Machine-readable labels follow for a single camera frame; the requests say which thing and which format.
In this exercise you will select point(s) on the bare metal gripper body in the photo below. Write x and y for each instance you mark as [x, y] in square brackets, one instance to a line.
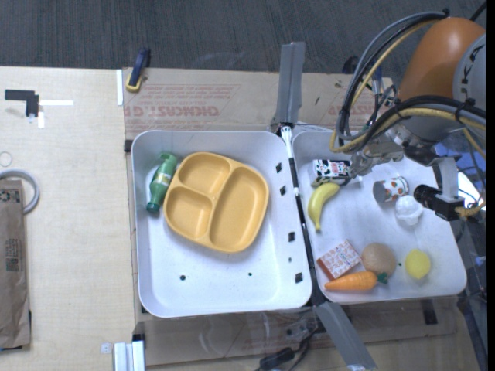
[384, 150]

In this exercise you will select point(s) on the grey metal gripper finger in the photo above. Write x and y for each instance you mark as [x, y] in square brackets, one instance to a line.
[353, 169]
[362, 165]

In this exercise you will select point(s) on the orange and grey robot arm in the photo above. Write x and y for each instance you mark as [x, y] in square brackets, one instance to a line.
[437, 60]

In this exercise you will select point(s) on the cow print carton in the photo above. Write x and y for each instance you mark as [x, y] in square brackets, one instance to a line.
[328, 168]

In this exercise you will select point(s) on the small white can orange print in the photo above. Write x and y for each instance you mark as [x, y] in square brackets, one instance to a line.
[394, 188]

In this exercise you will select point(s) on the yellow banana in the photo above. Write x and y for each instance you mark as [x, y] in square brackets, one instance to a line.
[321, 201]

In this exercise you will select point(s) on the white plastic tray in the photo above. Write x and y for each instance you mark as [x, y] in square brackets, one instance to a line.
[216, 276]
[363, 222]

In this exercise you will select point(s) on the white crumpled lump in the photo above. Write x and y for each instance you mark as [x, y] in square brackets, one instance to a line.
[408, 210]

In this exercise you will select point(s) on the orange and white carton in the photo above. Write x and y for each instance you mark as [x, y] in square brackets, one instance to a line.
[340, 259]

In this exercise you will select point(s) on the brown kiwi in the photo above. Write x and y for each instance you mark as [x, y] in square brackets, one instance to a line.
[379, 258]

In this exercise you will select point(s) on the orange carrot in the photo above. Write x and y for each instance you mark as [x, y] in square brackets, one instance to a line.
[354, 281]

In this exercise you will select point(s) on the yellow lemon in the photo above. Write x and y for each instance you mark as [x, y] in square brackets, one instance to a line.
[417, 264]

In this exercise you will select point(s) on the yellow divided plate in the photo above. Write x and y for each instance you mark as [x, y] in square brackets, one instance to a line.
[236, 203]

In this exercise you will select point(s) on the brown cardboard board red print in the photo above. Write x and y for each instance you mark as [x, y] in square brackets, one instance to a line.
[216, 103]

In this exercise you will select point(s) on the green plastic bottle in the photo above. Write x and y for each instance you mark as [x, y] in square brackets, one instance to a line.
[162, 178]

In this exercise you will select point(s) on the brown paper bag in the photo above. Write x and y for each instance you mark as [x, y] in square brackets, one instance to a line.
[13, 269]

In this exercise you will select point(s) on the black cylinder on white bracket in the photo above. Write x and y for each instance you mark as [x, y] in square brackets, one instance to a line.
[441, 203]

